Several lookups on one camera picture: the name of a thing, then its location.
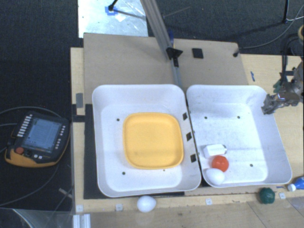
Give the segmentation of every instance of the white tray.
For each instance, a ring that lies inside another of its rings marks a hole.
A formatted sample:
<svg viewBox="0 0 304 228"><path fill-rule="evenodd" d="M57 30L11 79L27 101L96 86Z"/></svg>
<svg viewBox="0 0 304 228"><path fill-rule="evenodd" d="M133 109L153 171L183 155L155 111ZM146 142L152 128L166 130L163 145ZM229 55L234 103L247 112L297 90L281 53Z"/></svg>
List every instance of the white tray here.
<svg viewBox="0 0 304 228"><path fill-rule="evenodd" d="M206 182L217 188L288 183L292 171L273 114L261 107L266 92L258 86L194 85L187 100ZM205 170L212 158L202 148L223 144L229 161L225 181L212 184Z"/></svg>
<svg viewBox="0 0 304 228"><path fill-rule="evenodd" d="M183 91L174 85L102 85L93 92L97 180L109 197L193 190L201 182L194 140ZM184 159L165 170L141 170L124 155L123 123L133 113L173 115L180 124Z"/></svg>

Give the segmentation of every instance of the blue tape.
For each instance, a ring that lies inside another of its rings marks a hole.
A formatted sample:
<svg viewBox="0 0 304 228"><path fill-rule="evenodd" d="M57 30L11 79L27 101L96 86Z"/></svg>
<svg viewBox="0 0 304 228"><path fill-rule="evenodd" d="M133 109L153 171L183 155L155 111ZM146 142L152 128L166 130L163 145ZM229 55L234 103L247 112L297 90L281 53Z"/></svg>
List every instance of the blue tape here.
<svg viewBox="0 0 304 228"><path fill-rule="evenodd" d="M107 15L109 15L109 16L113 16L113 15L118 14L116 7L113 8L113 11L109 11L108 6L106 6L104 9L105 9L105 12L107 13Z"/></svg>
<svg viewBox="0 0 304 228"><path fill-rule="evenodd" d="M255 78L254 78L253 72L250 71L250 74L251 74L251 77L252 77L253 82L255 82L256 80L255 80Z"/></svg>

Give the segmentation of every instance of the white egg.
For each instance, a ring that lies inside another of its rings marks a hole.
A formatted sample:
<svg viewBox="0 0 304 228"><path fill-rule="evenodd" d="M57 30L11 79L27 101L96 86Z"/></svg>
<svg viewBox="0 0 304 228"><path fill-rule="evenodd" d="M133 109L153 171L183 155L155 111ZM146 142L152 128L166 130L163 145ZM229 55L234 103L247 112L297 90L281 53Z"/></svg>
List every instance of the white egg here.
<svg viewBox="0 0 304 228"><path fill-rule="evenodd" d="M156 200L150 196L142 196L137 201L137 208L140 212L147 213L153 210L156 206Z"/></svg>
<svg viewBox="0 0 304 228"><path fill-rule="evenodd" d="M217 168L206 169L206 176L208 180L214 185L220 185L225 180L224 172Z"/></svg>

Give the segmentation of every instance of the wooden table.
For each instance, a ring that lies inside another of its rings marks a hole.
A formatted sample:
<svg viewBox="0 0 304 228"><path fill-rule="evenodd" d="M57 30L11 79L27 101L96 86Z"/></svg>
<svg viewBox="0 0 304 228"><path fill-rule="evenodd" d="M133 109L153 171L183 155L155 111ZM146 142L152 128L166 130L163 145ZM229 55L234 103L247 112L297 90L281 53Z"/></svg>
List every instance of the wooden table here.
<svg viewBox="0 0 304 228"><path fill-rule="evenodd" d="M272 85L279 79L281 57L241 55L241 59L248 83L258 85L268 93L272 93ZM289 57L288 66L297 67L300 61L299 57ZM251 72L254 73L255 82L252 80ZM72 48L73 104L76 104L76 94L84 92L84 78L84 49ZM77 108L77 114L84 115L84 108ZM278 109L275 119L292 167L293 178L303 176L303 104ZM223 224L226 224L225 227L246 227L246 224L252 225L251 227L295 227L292 224L299 225L304 222L303 207L294 205L296 202L304 202L304 190L289 192L284 188L285 185L283 187L268 185L276 193L276 201L271 206L261 205L257 201L257 193L261 186L225 189L197 188L194 191L185 192L183 197L157 198L156 209L148 214L142 214L137 210L137 197L83 199L84 131L84 123L72 124L75 208L76 213L98 212L91 215L92 227L100 227L101 224L103 227L176 227L176 225L195 227L193 224L198 226L208 224L209 227L215 227L214 221L218 220L217 215L221 216ZM280 199L280 193L283 193L287 199ZM206 199L211 199L213 205L207 205ZM123 212L115 212L116 204L123 204ZM286 226L283 226L285 220L288 222Z"/></svg>

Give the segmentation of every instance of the yellow plate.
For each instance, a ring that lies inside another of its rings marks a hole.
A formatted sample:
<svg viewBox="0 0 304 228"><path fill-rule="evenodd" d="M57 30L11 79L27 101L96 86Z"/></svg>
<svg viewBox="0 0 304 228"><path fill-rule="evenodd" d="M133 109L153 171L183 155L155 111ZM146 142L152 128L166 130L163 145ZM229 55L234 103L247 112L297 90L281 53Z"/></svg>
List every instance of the yellow plate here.
<svg viewBox="0 0 304 228"><path fill-rule="evenodd" d="M139 169L166 169L184 158L179 122L164 113L135 113L123 123L124 154Z"/></svg>

